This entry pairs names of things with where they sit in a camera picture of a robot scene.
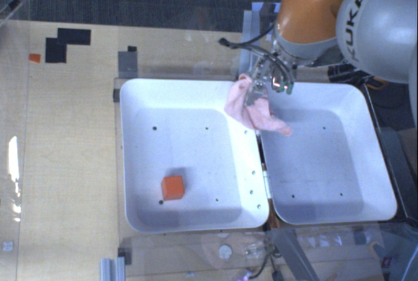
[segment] pink towel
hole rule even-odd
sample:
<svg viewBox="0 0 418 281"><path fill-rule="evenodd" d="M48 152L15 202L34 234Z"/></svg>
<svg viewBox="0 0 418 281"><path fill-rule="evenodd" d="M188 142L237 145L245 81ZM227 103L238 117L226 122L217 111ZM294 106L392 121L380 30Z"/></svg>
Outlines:
<svg viewBox="0 0 418 281"><path fill-rule="evenodd" d="M244 105L251 83L252 79L248 75L240 75L229 90L225 112L250 129L276 131L290 136L292 128L270 113L267 94L255 100L252 106Z"/></svg>

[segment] orange square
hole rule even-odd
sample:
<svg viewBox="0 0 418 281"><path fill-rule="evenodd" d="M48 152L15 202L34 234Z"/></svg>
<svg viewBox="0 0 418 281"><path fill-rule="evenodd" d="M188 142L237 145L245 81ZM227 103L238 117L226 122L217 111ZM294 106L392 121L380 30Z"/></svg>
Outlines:
<svg viewBox="0 0 418 281"><path fill-rule="evenodd" d="M34 63L40 63L40 54L29 54L29 60Z"/></svg>
<svg viewBox="0 0 418 281"><path fill-rule="evenodd" d="M184 195L184 184L181 175L166 176L161 183L163 200L179 200Z"/></svg>

